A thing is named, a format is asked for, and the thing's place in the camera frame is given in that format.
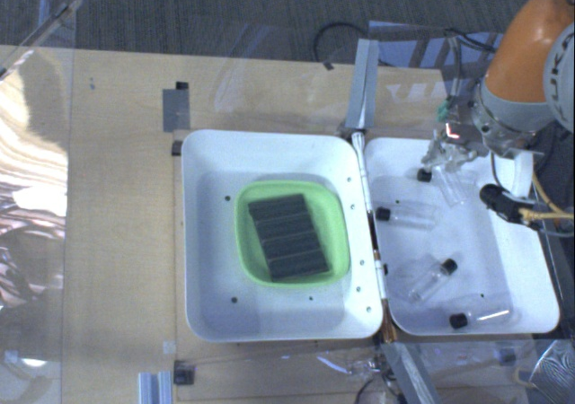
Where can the clear bottle with black cap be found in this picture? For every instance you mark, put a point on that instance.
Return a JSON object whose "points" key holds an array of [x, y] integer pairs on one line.
{"points": [[424, 175], [448, 266], [383, 213], [458, 320]]}

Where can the white plastic tray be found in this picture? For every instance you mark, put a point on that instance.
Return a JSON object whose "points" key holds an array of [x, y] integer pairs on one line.
{"points": [[211, 231], [503, 258]]}

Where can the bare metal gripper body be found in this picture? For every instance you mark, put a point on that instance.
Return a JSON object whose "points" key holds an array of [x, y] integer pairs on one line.
{"points": [[496, 135]]}

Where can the black ribbed rectangular block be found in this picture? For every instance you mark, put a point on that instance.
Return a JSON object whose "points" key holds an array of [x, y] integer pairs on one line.
{"points": [[289, 238]]}

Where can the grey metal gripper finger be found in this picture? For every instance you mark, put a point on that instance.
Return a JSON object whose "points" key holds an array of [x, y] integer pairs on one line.
{"points": [[460, 157], [432, 154]]}

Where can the green square bowl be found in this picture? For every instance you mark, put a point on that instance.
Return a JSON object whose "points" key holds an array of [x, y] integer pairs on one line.
{"points": [[242, 236]]}

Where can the black cylinder on white bracket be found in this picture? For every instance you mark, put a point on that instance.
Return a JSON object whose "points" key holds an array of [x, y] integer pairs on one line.
{"points": [[498, 199]]}

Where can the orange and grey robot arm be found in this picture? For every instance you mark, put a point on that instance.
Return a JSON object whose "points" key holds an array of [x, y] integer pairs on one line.
{"points": [[521, 47]]}

